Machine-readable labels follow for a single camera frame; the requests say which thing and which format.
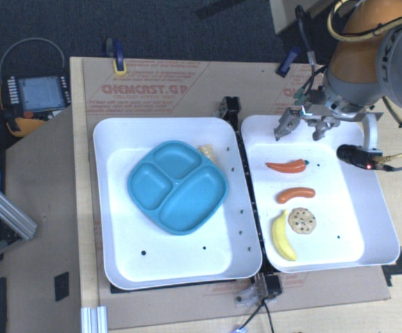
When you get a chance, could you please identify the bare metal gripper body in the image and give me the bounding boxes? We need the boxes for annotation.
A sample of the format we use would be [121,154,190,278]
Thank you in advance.
[299,92,361,128]

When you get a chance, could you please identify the orange carrot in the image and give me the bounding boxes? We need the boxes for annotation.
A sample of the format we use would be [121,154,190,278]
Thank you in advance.
[265,159,310,173]

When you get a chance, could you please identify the orange sausage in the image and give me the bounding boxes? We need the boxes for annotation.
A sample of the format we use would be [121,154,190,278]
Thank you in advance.
[276,187,317,205]

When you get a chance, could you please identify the pale yellow biscuit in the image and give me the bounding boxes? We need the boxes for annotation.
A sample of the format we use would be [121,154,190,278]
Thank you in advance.
[196,144,219,165]

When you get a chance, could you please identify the tan chocolate chip cookie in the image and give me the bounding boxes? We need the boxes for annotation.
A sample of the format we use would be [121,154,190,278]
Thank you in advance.
[287,207,317,235]

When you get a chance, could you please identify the white plastic tray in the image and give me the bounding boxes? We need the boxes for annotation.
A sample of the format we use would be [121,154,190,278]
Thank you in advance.
[240,114,401,274]
[92,117,263,291]

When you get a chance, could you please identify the brown cardboard board red print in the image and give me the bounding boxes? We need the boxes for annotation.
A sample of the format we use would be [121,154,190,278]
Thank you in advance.
[82,58,392,331]

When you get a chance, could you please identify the yellow banana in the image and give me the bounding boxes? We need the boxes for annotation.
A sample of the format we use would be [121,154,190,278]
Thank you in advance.
[271,209,298,262]

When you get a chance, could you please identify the blue divided plate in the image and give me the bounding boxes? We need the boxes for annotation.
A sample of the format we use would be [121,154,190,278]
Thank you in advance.
[127,140,230,237]

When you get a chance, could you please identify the black cylinder on white bracket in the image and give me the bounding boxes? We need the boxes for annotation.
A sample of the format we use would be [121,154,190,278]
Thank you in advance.
[336,112,384,170]

